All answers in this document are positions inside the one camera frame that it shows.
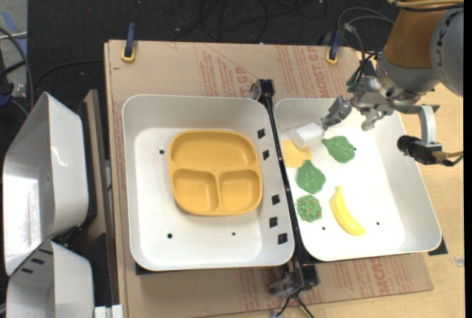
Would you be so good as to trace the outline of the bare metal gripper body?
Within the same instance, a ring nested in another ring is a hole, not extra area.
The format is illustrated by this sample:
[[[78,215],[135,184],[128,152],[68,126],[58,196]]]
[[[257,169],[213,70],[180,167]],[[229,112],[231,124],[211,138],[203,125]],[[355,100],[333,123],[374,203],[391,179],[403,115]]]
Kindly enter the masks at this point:
[[[388,76],[363,76],[352,88],[352,104],[359,110],[408,112],[420,100],[420,94],[399,87]]]

